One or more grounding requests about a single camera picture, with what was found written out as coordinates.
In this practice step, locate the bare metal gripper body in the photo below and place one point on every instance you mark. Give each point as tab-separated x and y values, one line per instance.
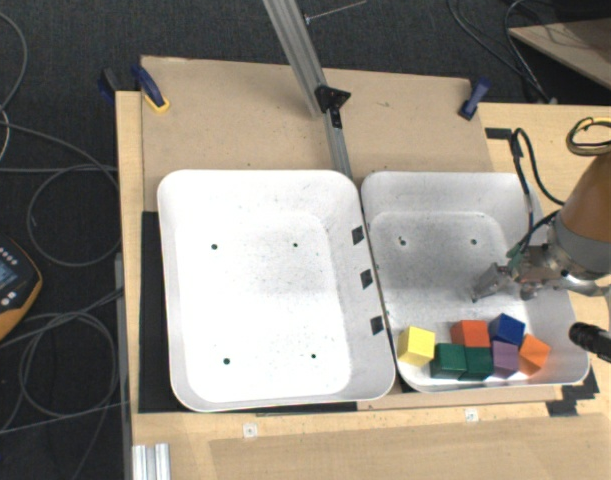
537	265

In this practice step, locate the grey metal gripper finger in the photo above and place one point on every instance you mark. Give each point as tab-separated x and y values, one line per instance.
485	283
503	279

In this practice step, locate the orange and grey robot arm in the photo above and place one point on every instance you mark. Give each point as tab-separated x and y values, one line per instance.
590	198

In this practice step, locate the blue cube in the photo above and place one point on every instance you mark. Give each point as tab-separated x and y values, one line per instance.
507	328

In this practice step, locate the orange cube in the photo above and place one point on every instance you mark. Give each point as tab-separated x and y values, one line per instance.
471	332
534	353

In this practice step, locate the white plastic tray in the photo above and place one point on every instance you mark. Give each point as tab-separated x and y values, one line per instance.
435	268
265	293

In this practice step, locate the purple cube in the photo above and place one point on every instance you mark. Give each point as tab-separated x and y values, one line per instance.
505	358

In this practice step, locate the green cube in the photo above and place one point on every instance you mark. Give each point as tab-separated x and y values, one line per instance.
480	363
447	360

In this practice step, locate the yellow cube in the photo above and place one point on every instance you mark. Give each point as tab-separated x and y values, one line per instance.
415	345

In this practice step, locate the brown cardboard board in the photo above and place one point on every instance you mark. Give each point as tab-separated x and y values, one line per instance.
245	128

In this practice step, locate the black cylinder on white bracket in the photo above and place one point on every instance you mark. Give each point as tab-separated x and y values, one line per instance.
591	341

